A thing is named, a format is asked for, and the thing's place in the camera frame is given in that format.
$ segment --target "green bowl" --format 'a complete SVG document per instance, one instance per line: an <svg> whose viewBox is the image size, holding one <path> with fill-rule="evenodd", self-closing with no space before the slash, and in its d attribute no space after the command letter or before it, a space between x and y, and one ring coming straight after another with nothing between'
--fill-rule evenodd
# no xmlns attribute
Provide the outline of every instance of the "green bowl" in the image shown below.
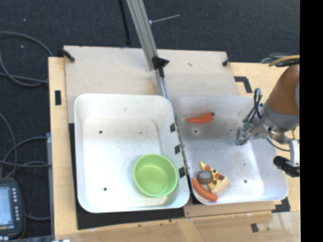
<svg viewBox="0 0 323 242"><path fill-rule="evenodd" d="M160 154L145 154L135 163L133 178L144 195L164 197L171 194L178 183L174 164Z"/></svg>

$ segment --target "toy sink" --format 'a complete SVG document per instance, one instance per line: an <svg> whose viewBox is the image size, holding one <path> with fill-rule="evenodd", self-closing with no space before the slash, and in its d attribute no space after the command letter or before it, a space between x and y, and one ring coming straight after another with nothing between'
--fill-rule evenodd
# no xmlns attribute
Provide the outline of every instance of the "toy sink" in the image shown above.
<svg viewBox="0 0 323 242"><path fill-rule="evenodd" d="M266 139L234 142L237 129L253 108L247 96L188 96L174 102L183 153L190 177L201 171L200 162L224 176L229 184L210 202L193 190L203 204L228 204L253 201L276 201L286 197L288 186L283 172L273 164L276 150ZM212 111L212 122L193 124L186 121Z"/></svg>
<svg viewBox="0 0 323 242"><path fill-rule="evenodd" d="M179 208L189 200L172 104L161 96L83 94L74 103L78 200L88 212ZM167 157L178 170L168 196L143 195L132 172L144 154Z"/></svg>

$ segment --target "toy pizza slice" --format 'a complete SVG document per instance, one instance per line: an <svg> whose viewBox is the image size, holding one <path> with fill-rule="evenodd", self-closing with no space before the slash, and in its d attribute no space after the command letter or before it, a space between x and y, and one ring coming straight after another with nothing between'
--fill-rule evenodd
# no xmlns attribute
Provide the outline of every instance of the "toy pizza slice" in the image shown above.
<svg viewBox="0 0 323 242"><path fill-rule="evenodd" d="M200 166L202 170L212 172L213 181L207 184L209 192L216 194L228 185L230 179L227 176L222 175L220 172L214 170L203 162L200 162Z"/></svg>

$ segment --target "toy food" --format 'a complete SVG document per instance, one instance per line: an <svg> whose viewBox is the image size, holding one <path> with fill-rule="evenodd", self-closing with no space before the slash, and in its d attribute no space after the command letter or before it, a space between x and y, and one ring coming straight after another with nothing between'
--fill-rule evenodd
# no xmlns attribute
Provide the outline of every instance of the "toy food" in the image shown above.
<svg viewBox="0 0 323 242"><path fill-rule="evenodd" d="M212 181L206 184L209 192L216 194L228 185L230 179L227 176L222 175L220 172L203 162L200 162L200 166L203 171L210 171L212 173Z"/></svg>
<svg viewBox="0 0 323 242"><path fill-rule="evenodd" d="M186 121L194 124L205 124L213 120L214 113L208 112L198 117L187 118Z"/></svg>
<svg viewBox="0 0 323 242"><path fill-rule="evenodd" d="M197 174L197 180L201 185L207 185L213 181L213 174L209 170L202 170Z"/></svg>
<svg viewBox="0 0 323 242"><path fill-rule="evenodd" d="M192 185L193 188L198 192L199 195L201 195L203 198L210 200L211 202L216 202L218 199L218 196L215 194L210 193L208 190L206 190L197 180L197 178L192 178Z"/></svg>

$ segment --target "metal pole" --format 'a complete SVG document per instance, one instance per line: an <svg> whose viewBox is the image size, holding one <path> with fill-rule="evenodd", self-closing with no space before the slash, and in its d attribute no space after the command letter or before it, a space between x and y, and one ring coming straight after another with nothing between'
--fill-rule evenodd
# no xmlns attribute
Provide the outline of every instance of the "metal pole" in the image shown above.
<svg viewBox="0 0 323 242"><path fill-rule="evenodd" d="M141 47L144 51L147 64L150 70L154 70L152 59L158 57L156 44L151 32L149 19L143 3L143 0L126 0L131 17L140 40ZM168 99L168 92L165 85L164 77L160 76L159 71L156 71L158 84L163 97Z"/></svg>

